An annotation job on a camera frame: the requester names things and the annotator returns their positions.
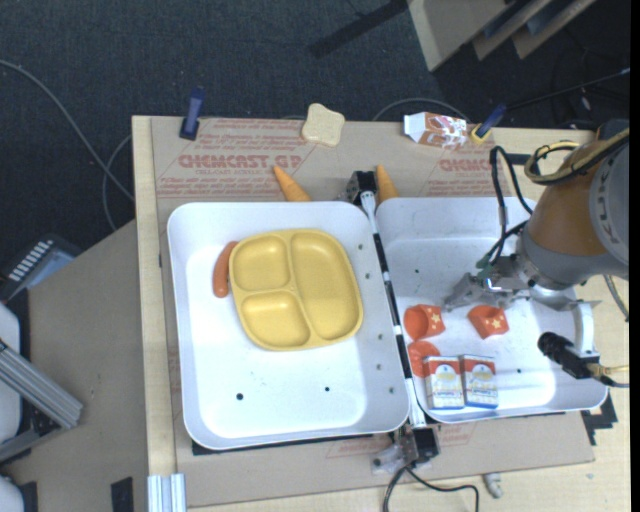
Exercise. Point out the thin black and white rod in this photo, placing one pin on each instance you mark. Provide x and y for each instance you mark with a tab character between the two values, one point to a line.
386	280

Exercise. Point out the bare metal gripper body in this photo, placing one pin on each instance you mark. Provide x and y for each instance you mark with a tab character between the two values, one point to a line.
510	277

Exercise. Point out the black cylinder on white bracket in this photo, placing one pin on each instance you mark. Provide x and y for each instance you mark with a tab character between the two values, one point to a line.
567	352

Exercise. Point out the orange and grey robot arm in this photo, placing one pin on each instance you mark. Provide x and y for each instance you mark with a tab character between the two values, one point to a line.
565	225

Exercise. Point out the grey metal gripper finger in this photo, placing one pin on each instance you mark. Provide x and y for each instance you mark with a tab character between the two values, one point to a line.
504	300
462	292

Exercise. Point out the white and orange carton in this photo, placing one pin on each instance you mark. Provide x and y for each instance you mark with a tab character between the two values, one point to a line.
435	131

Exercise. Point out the brown cardboard board red print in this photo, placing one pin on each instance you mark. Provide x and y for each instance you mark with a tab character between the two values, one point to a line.
320	170

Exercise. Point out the white plastic tray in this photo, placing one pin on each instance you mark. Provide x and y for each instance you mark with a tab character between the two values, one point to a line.
440	240
300	390

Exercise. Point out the yellow divided plate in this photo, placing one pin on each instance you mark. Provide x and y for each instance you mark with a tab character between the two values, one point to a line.
300	285

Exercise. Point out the orange sausage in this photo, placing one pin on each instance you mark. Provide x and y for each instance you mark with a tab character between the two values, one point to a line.
219	280

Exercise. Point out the orange white and blue packet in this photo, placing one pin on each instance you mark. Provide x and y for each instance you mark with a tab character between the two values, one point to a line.
445	382
481	381

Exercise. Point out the beige bread slice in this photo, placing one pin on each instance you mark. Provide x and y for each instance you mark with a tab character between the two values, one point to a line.
322	125

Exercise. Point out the orange cup with yellow star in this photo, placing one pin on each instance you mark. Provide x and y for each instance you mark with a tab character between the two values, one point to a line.
425	321
490	322

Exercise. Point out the orange carrot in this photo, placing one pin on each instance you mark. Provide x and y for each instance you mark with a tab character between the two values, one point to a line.
292	187
386	185

